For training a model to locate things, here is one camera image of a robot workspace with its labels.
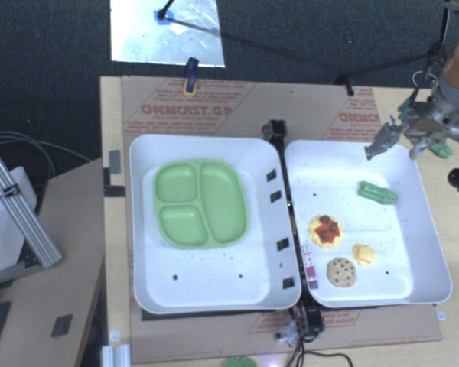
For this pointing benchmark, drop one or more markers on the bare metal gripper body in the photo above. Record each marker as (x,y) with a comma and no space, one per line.
(443,122)

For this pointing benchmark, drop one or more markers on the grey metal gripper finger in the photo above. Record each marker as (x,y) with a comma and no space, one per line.
(383,140)
(418,148)

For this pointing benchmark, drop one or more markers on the green toy asparagus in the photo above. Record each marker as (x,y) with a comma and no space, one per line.
(376,192)

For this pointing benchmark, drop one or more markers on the brown cardboard board red print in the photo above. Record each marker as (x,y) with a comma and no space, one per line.
(306,107)

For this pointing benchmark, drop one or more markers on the white plastic tray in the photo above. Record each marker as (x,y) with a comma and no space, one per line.
(371,224)
(214,277)

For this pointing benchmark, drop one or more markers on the thin black and white rod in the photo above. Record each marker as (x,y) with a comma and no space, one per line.
(289,201)

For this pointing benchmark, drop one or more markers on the yellow toy food lump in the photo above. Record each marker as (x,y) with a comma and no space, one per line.
(363,254)

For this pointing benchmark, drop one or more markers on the brown chocolate chip biscuit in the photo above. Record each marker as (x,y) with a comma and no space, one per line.
(341,272)

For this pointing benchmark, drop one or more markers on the white and red packet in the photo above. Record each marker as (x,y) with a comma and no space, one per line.
(310,268)

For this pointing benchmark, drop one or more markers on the green divided plate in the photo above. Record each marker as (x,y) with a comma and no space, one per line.
(220,201)

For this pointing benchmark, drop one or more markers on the green ribbed toy leaf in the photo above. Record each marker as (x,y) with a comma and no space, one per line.
(240,362)

